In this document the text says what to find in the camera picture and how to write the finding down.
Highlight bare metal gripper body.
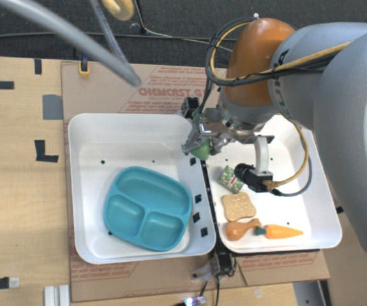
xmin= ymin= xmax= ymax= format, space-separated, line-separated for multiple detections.
xmin=198 ymin=106 xmax=275 ymax=147

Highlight green toy pear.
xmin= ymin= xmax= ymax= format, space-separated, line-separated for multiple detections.
xmin=190 ymin=138 xmax=211 ymax=161

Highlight green and white carton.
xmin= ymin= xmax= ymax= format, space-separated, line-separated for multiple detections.
xmin=217 ymin=165 xmax=245 ymax=194

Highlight tan toy bread slice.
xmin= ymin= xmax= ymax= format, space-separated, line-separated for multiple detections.
xmin=221 ymin=191 xmax=257 ymax=222

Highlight white plastic tray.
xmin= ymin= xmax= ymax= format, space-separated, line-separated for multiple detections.
xmin=201 ymin=113 xmax=343 ymax=254
xmin=67 ymin=112 xmax=218 ymax=265

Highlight blue divided plate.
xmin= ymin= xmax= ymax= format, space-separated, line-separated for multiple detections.
xmin=103 ymin=166 xmax=193 ymax=252

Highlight orange toy chicken drumstick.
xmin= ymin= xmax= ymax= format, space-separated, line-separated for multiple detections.
xmin=224 ymin=218 xmax=262 ymax=242

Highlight brown cardboard board red print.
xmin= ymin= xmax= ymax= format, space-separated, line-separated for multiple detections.
xmin=60 ymin=61 xmax=331 ymax=303

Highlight orange toy carrot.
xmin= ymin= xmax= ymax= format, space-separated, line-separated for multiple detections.
xmin=254 ymin=224 xmax=304 ymax=240

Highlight black block with wires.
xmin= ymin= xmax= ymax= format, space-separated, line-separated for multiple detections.
xmin=214 ymin=250 xmax=236 ymax=274
xmin=182 ymin=96 xmax=200 ymax=119

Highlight black cylinder on white bracket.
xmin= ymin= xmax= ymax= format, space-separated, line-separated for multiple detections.
xmin=234 ymin=135 xmax=275 ymax=193

